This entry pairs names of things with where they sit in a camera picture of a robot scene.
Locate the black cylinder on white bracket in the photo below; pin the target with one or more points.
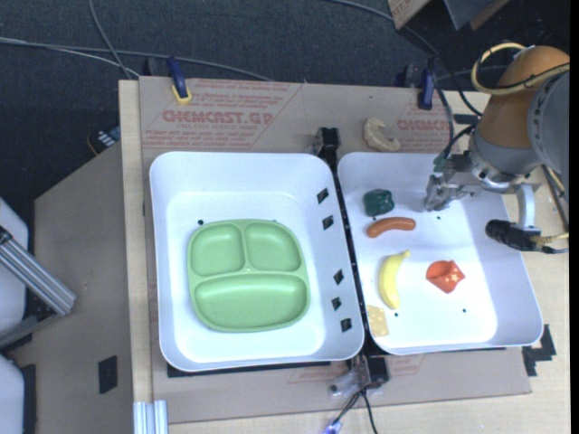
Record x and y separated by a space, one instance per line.
511 234

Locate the orange carton with stars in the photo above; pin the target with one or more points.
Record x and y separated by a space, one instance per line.
445 276

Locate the yellow toy cracker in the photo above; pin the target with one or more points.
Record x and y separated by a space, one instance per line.
378 321

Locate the dark green toy pepper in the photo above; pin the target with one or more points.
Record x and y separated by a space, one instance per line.
377 202

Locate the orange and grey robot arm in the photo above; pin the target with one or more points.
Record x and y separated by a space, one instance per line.
506 106

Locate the orange toy sausage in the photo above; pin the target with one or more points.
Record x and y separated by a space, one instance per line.
391 226

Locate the yellow banana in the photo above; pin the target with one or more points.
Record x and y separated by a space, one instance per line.
389 278

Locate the brown cardboard board red print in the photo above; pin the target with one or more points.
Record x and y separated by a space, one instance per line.
253 120

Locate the beige toy croissant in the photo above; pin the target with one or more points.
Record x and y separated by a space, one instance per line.
375 134

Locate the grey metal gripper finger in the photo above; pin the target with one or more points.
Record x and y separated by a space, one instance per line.
432 197
448 199

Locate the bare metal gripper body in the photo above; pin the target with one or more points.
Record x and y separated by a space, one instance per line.
461 176

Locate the green divided plate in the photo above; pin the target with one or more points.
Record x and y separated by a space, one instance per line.
249 287

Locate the white plastic tray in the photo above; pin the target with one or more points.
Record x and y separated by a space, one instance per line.
470 323
253 174

